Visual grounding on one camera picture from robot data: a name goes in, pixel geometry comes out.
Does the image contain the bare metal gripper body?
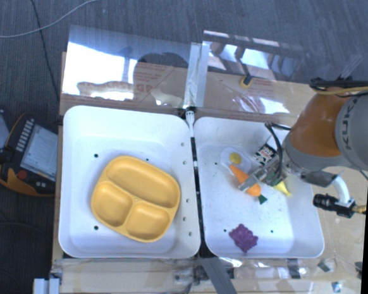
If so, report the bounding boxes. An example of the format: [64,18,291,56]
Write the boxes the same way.
[250,156,301,188]

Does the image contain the orange carrot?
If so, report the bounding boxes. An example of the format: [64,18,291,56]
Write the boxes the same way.
[226,163,271,205]

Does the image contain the black white red carton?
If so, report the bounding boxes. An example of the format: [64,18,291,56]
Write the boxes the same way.
[253,142,281,170]

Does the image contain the yellow banana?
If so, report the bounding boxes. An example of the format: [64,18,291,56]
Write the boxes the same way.
[273,178,293,198]

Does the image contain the white fried egg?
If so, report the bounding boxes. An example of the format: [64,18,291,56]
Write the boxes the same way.
[219,145,254,175]

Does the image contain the white plastic tray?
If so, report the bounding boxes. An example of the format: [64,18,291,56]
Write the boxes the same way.
[52,103,212,268]
[183,115,334,266]

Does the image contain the purple grapes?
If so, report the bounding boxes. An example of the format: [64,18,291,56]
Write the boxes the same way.
[227,223,260,255]

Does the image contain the yellow divided plate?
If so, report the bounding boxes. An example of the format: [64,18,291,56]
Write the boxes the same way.
[87,152,184,246]

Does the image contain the black cylinder on white bracket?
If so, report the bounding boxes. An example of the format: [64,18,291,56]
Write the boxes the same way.
[311,173,359,219]

